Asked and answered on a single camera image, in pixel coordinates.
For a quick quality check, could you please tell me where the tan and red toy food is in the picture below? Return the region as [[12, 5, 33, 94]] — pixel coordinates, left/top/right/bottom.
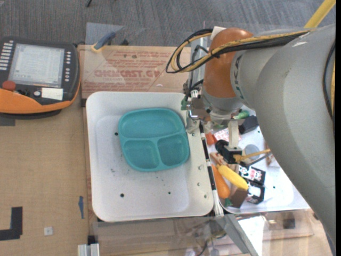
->
[[209, 151, 228, 168]]

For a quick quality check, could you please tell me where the brown cardboard board, red print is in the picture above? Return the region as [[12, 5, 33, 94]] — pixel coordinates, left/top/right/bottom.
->
[[79, 44, 315, 240]]

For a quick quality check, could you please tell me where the teal divided plate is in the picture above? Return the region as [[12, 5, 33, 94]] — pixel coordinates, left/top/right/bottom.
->
[[117, 107, 191, 173]]

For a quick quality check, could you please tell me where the red and white packet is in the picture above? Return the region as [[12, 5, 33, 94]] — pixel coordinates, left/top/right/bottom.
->
[[213, 127, 242, 143]]

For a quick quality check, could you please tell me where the black and white cow carton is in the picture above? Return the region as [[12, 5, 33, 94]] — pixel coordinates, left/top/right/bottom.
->
[[238, 165, 266, 186], [245, 182, 266, 205]]

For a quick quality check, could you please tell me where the yellow banana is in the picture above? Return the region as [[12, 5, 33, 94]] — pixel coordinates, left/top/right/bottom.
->
[[217, 164, 249, 191]]

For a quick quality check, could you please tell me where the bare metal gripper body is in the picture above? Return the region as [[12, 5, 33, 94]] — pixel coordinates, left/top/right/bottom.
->
[[186, 95, 214, 123]]

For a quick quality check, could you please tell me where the thin black and white rod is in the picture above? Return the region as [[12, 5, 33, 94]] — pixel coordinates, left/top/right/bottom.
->
[[199, 122, 225, 219]]

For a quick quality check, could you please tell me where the grey can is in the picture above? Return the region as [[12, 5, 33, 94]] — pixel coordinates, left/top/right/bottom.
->
[[243, 143, 261, 162]]

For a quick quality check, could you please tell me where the white plastic tray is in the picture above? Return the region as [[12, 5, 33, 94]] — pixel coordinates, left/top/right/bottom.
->
[[85, 91, 215, 223], [204, 110, 312, 215]]

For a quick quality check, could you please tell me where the black box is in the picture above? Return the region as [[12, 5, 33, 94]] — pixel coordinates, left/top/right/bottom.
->
[[238, 115, 259, 135]]

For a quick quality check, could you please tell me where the brown bread block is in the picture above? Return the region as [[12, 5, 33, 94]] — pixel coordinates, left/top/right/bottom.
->
[[230, 183, 249, 209]]

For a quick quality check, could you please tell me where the black cylinder on white bracket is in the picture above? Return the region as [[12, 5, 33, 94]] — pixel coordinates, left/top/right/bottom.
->
[[215, 119, 243, 164]]

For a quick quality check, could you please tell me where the orange carrot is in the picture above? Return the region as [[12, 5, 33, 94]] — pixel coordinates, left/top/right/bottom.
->
[[211, 164, 233, 208]]

